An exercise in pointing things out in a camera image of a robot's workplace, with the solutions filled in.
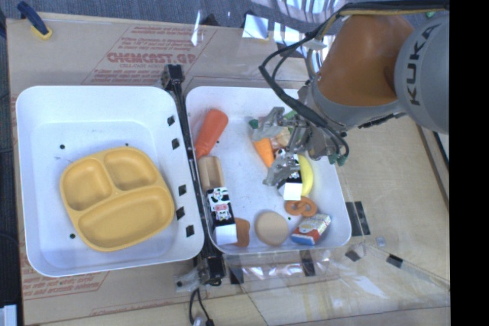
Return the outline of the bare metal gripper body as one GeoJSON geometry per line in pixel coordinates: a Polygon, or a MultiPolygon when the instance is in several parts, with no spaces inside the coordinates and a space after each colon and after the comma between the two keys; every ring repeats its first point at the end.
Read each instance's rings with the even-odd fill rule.
{"type": "Polygon", "coordinates": [[[306,153],[312,160],[346,161],[347,143],[341,131],[326,120],[318,124],[295,114],[287,119],[290,140],[287,152],[306,153]]]}

